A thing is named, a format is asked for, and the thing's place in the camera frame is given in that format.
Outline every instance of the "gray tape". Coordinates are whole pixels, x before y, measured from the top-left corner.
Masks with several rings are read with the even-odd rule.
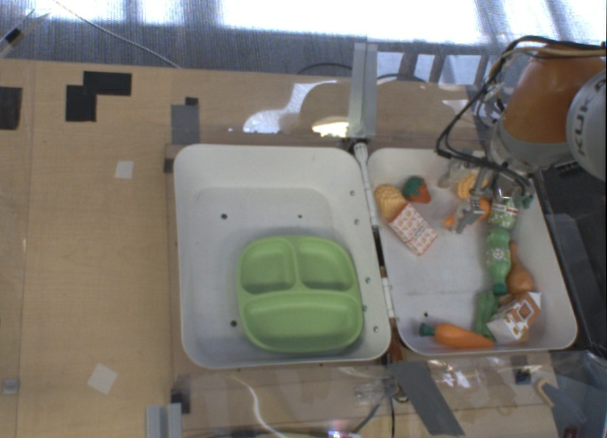
[[[426,362],[397,362],[390,366],[402,390],[432,435],[464,436],[443,394],[438,390]]]
[[[174,145],[200,143],[198,106],[171,106],[171,140]]]

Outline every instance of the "orange carrot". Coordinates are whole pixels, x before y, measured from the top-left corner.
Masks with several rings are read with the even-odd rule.
[[[435,329],[422,323],[419,327],[419,335],[433,336],[438,343],[458,349],[493,347],[493,340],[451,323],[441,323]]]

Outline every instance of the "white tape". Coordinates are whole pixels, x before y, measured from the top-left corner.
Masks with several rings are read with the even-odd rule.
[[[103,394],[109,394],[117,377],[118,373],[112,371],[109,367],[97,364],[95,371],[88,379],[88,385]]]
[[[116,178],[133,178],[134,161],[119,161],[116,165]]]

